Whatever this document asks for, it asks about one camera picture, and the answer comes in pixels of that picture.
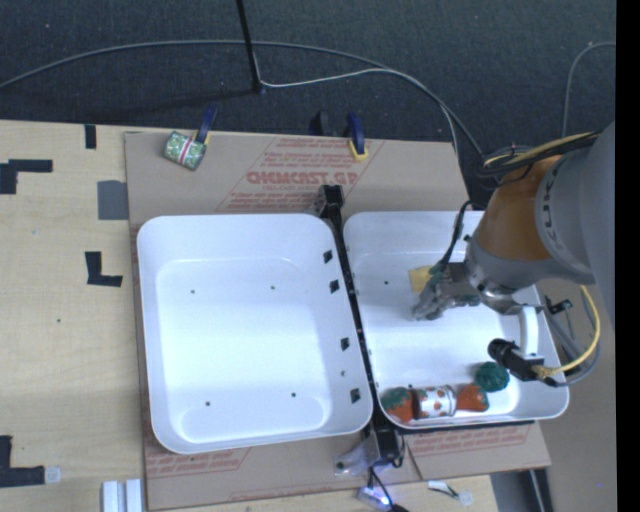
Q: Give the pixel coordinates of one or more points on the orange carrot with green top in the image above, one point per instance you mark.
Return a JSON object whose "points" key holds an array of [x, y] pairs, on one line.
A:
{"points": [[397, 405]]}

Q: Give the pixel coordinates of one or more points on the white can with orange print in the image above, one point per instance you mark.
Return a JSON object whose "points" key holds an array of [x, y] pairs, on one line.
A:
{"points": [[436, 401]]}

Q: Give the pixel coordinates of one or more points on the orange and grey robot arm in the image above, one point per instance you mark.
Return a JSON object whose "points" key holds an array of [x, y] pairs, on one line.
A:
{"points": [[575, 215]]}

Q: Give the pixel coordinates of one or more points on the white plastic tray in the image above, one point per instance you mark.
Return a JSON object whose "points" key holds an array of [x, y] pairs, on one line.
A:
{"points": [[430, 350], [240, 340]]}

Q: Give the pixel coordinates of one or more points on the yellow cheese slice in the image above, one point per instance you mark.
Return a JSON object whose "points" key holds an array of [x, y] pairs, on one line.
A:
{"points": [[419, 279]]}

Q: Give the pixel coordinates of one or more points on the green broccoli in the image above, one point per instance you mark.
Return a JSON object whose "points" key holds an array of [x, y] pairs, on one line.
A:
{"points": [[492, 376]]}

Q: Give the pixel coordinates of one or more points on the orange strawberry with green top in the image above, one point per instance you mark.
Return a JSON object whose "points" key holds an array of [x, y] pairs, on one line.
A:
{"points": [[472, 399]]}

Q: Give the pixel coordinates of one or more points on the black cylinder on white bracket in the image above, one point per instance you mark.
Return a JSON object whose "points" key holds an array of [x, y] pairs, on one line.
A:
{"points": [[515, 357]]}

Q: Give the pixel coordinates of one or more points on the thin black rod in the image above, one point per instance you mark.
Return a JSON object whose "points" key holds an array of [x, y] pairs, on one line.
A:
{"points": [[352, 290]]}

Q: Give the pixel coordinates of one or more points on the green can with red stripe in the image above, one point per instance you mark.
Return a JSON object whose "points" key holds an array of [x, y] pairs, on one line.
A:
{"points": [[183, 150]]}

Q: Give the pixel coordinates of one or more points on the brown cardboard board red print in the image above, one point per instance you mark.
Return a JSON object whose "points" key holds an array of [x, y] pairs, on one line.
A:
{"points": [[280, 175]]}

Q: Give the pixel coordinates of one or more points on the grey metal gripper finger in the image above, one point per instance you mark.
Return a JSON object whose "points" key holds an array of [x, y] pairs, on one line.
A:
{"points": [[438, 309], [420, 309]]}

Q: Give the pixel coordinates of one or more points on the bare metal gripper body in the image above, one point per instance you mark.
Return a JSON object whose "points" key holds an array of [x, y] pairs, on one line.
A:
{"points": [[465, 290]]}

